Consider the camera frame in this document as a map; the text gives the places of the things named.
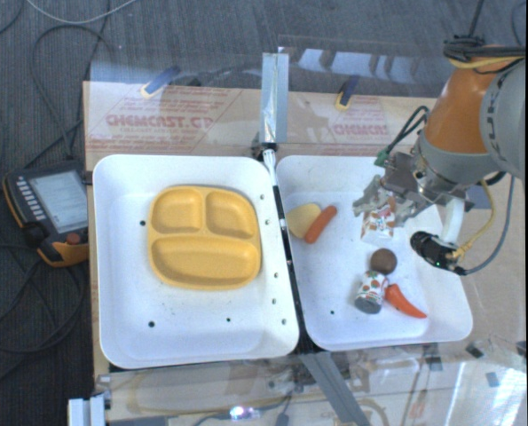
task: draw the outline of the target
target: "yellow plate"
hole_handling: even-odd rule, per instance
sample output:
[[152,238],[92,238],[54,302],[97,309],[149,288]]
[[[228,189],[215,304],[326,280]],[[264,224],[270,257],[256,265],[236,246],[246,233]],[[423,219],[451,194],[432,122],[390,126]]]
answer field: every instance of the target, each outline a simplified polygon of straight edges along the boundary
[[154,198],[147,251],[155,274],[182,288],[240,288],[259,273],[262,251],[256,212],[230,190],[182,185]]

